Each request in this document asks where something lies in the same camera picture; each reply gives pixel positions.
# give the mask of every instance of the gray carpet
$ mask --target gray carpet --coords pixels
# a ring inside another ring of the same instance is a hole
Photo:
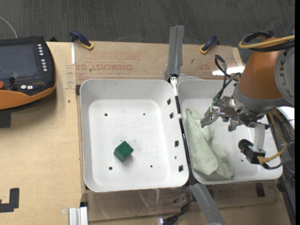
[[[89,40],[168,43],[171,26],[185,26],[185,44],[204,44],[216,35],[221,45],[238,46],[253,31],[277,37],[295,26],[295,0],[0,0],[0,16],[18,37],[71,41],[77,30]],[[14,38],[0,20],[0,39]],[[249,52],[240,50],[243,61]]]

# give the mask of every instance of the green cube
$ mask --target green cube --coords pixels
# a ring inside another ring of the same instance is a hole
[[[116,149],[114,150],[114,155],[121,162],[124,162],[132,152],[133,148],[126,141],[124,141],[118,147],[116,147]]]

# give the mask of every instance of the towel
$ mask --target towel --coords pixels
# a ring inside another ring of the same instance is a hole
[[[234,175],[227,154],[222,150],[211,125],[201,127],[202,116],[190,107],[186,109],[185,132],[192,166],[206,175],[213,172],[230,179]]]

